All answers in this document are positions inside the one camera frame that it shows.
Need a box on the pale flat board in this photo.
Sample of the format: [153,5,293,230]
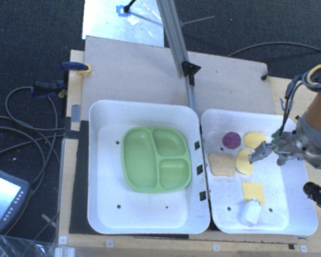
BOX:
[77,35,282,140]

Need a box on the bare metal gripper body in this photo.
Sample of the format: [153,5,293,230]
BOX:
[269,129,321,170]

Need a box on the green divided plate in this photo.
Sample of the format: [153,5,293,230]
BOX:
[117,123,197,198]

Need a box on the yellow square cheese slice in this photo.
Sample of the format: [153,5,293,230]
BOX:
[239,181,268,206]

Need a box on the yellow round disc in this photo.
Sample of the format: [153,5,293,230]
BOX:
[242,130,269,151]
[234,148,256,177]

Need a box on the tan bread slice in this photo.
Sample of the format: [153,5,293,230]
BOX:
[206,152,238,179]

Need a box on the purple round disc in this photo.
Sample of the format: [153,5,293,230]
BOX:
[221,131,242,151]

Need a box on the white plastic bottle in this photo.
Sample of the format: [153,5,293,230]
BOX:
[239,197,264,228]

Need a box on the white plastic tray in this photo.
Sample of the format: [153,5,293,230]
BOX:
[77,96,222,245]
[190,107,321,243]

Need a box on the black cylinder on white bracket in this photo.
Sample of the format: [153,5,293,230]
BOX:
[300,161,321,211]

